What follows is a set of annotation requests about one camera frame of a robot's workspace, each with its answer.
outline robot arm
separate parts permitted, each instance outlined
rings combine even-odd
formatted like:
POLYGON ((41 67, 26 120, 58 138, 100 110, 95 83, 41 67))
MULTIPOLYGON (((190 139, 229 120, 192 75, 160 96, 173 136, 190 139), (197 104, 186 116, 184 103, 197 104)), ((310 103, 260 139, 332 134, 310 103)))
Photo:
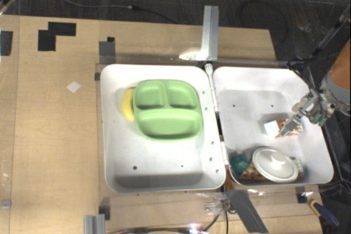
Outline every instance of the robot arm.
POLYGON ((323 126, 336 110, 350 116, 350 39, 323 78, 320 89, 311 88, 292 110, 296 114, 281 128, 282 136, 298 126, 303 116, 319 126, 323 126))

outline wooden surface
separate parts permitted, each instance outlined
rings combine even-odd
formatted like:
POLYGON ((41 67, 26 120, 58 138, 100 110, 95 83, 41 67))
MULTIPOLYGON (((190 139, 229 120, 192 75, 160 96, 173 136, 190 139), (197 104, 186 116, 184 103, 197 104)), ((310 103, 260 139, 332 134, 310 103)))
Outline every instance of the wooden surface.
MULTIPOLYGON (((23 16, 20 20, 13 16, 3 20, 9 30, 20 23, 10 233, 83 233, 84 216, 96 215, 100 203, 94 81, 98 42, 115 37, 117 56, 175 57, 188 48, 200 47, 201 27, 23 16), (57 37, 56 52, 38 52, 38 30, 47 30, 49 21, 75 22, 77 35, 57 37), (74 81, 82 87, 72 93, 66 86, 74 81)), ((275 58, 268 31, 220 28, 219 38, 219 57, 275 58)), ((290 233, 321 233, 318 218, 306 204, 297 204, 284 192, 275 198, 252 197, 271 233, 286 233, 287 229, 292 229, 290 233)), ((140 202, 137 195, 133 200, 140 202)), ((122 202, 120 197, 116 204, 122 202)), ((186 212, 194 217, 201 212, 203 216, 202 207, 199 210, 193 206, 186 212)), ((152 216, 165 215, 157 202, 150 210, 140 213, 146 222, 154 220, 152 216)), ((0 211, 1 219, 6 221, 9 213, 0 211)), ((125 217, 126 226, 135 224, 135 217, 125 217)), ((246 233, 237 215, 230 219, 229 233, 246 233)), ((219 222, 211 233, 224 229, 224 223, 219 222)), ((0 231, 8 233, 6 227, 0 231)))

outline green plate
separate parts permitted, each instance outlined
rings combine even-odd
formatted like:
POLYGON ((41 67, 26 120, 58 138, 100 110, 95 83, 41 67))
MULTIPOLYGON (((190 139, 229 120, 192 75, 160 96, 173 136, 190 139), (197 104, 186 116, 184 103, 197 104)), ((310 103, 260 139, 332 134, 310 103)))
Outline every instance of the green plate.
POLYGON ((202 112, 196 90, 179 80, 147 80, 133 95, 135 124, 150 140, 183 140, 201 133, 202 112))

